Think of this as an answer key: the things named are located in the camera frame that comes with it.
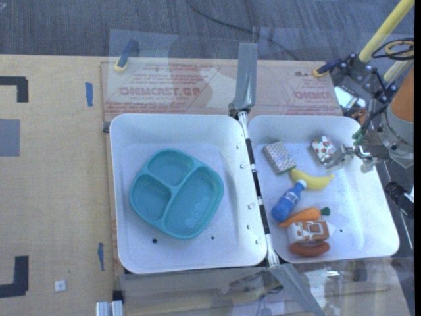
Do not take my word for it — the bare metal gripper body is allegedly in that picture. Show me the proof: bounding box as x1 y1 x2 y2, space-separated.
360 126 414 169

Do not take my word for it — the white strawberry print carton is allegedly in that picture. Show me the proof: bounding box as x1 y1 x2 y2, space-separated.
310 135 338 165

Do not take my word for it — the yellow banana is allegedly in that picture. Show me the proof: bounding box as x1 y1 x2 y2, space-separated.
289 168 335 191

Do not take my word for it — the white plastic tray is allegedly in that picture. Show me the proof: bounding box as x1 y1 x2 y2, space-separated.
109 113 268 275
247 115 401 265

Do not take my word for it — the white dotted packet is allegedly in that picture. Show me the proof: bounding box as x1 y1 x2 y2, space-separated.
262 141 297 176

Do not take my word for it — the orange carrot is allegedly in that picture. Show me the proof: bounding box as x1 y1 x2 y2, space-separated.
278 206 332 229

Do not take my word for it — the blue bottle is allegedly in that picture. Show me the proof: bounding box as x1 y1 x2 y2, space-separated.
270 179 308 223

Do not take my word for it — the brown and white carton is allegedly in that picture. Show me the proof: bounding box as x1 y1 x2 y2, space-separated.
286 219 337 246

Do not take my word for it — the thin black and white rod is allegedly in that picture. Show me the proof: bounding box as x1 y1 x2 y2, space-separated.
237 110 281 268

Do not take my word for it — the reddish brown sausage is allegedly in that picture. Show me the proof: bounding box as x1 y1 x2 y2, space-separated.
289 241 331 258

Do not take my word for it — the brown cardboard board, red print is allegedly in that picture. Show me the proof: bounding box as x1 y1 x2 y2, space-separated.
100 60 345 292

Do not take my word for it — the teal divided plate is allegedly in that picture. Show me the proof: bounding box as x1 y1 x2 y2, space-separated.
128 148 226 241

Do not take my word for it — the black cylinder on white bracket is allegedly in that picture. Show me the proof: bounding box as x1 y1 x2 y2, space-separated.
384 180 414 219

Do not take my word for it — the black block with thin wires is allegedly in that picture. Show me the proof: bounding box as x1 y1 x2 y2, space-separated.
228 102 251 118

